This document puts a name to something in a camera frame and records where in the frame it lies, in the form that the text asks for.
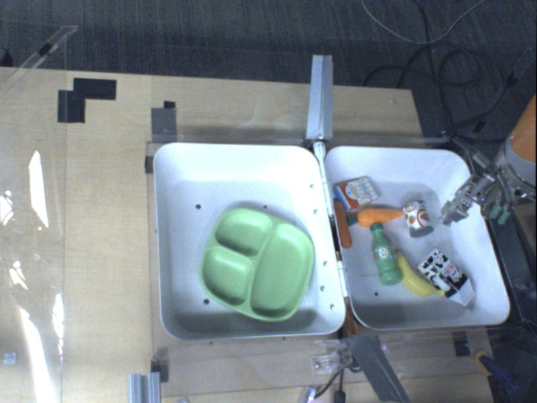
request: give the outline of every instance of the wooden surface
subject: wooden surface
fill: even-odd
[[[143,167],[150,140],[151,107],[162,107],[164,100],[176,102],[180,137],[206,138],[231,133],[241,139],[244,133],[269,137],[291,133],[291,138],[300,136],[305,126],[309,88],[268,82],[58,73],[34,73],[32,90],[28,92],[31,97],[50,100],[51,118],[57,98],[53,92],[71,89],[73,77],[117,80],[116,101],[86,101],[86,123],[65,128],[63,401],[127,401],[128,375],[148,373],[154,351],[152,318],[158,315],[151,306],[148,195]],[[8,110],[24,112],[31,102],[32,98],[26,102],[13,99]],[[335,133],[420,134],[412,96],[405,91],[336,87],[334,113]],[[12,348],[6,346],[12,341],[23,345],[19,342],[21,330],[13,322],[7,325],[1,321],[0,330],[3,348]],[[191,353],[190,361],[196,364],[196,351]],[[297,376],[301,375],[299,370],[311,369],[303,364],[296,365]],[[23,360],[18,368],[26,372],[24,377],[29,377]],[[269,372],[278,365],[267,363],[263,368]],[[12,390],[9,401],[34,401],[26,385],[24,390],[13,389],[17,377],[13,372],[15,369],[0,369],[2,389]],[[196,380],[192,389],[199,386],[199,394],[204,384],[216,378],[200,375]],[[326,377],[319,377],[317,383],[324,380]],[[356,384],[349,385],[347,401],[375,401],[363,374],[348,380]],[[435,378],[434,387],[429,386],[430,380],[407,379],[404,385],[409,387],[409,394],[417,393],[414,401],[418,402],[457,401],[459,395],[460,401],[492,401],[482,375],[450,377],[447,384],[454,384],[453,389],[445,378]],[[246,378],[242,387],[250,388]],[[299,393],[300,387],[295,386],[284,390],[190,395],[190,401],[285,403],[295,402]]]

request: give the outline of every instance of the glass panel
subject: glass panel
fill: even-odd
[[[65,69],[72,31],[10,26],[27,32],[29,47],[10,50],[23,68],[0,67],[0,389],[5,401],[54,402],[64,351],[66,130],[58,97],[67,82],[50,68]]]

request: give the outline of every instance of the small box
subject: small box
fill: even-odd
[[[357,212],[358,208],[378,199],[378,193],[367,176],[334,186],[334,197],[343,203],[345,211]]]

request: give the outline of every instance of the orange object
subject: orange object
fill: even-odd
[[[334,210],[336,211],[337,232],[339,235],[340,245],[342,248],[349,249],[352,246],[352,239],[343,203],[338,200],[335,200]]]
[[[373,224],[384,224],[392,219],[403,216],[403,211],[399,209],[362,209],[358,214],[358,224],[362,227],[371,227]]]
[[[516,155],[532,163],[535,162],[535,96],[517,122],[509,141]]]

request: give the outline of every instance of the green bottle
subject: green bottle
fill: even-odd
[[[373,224],[373,257],[377,263],[378,274],[383,285],[395,285],[403,279],[397,266],[395,249],[384,234],[383,224]]]

